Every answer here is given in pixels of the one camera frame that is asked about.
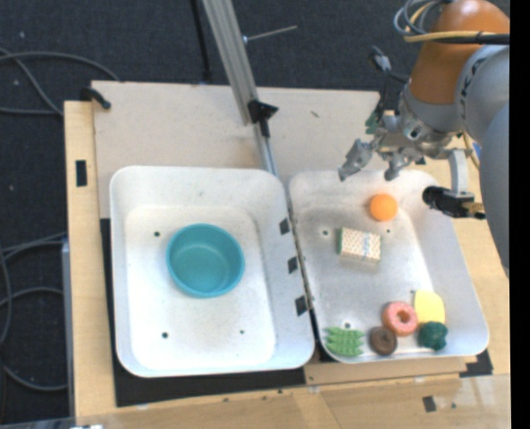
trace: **orange ball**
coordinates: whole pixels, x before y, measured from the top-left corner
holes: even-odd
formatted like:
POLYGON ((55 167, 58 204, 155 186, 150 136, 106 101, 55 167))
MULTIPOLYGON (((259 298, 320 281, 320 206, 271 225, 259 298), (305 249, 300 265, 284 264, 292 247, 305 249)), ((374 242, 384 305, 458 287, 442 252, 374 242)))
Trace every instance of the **orange ball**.
POLYGON ((390 194, 376 194, 370 200, 370 214, 377 221, 390 221, 398 213, 398 202, 390 194))

